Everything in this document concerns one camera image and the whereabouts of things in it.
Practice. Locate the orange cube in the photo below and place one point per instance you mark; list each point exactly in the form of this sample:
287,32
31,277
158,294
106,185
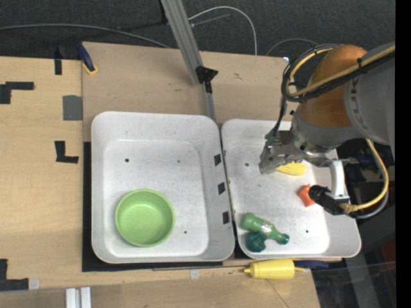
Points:
304,196

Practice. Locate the pale wood board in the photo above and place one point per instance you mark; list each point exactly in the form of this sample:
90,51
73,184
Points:
144,79

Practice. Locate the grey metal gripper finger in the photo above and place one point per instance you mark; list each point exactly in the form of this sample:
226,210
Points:
265,165
278,162

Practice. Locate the green broccoli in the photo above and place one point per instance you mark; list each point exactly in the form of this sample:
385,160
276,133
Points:
255,243

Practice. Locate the black cylinder on white bracket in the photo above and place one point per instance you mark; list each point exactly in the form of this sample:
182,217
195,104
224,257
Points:
327,199

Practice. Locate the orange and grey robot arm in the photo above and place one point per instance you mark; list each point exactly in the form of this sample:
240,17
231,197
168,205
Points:
334,91

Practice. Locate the yellow squeeze bottle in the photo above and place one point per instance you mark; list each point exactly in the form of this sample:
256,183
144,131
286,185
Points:
273,269

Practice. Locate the yellow corn cob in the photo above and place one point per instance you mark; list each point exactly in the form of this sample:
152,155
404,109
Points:
293,169

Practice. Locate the white plastic tray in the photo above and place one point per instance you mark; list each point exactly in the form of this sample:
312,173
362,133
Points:
276,204
154,159

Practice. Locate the green bowl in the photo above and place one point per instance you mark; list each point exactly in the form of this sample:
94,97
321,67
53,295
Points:
144,218

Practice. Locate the green bottle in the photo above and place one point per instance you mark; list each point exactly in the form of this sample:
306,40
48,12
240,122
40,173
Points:
257,224

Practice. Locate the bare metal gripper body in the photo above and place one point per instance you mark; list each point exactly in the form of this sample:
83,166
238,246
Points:
290,146

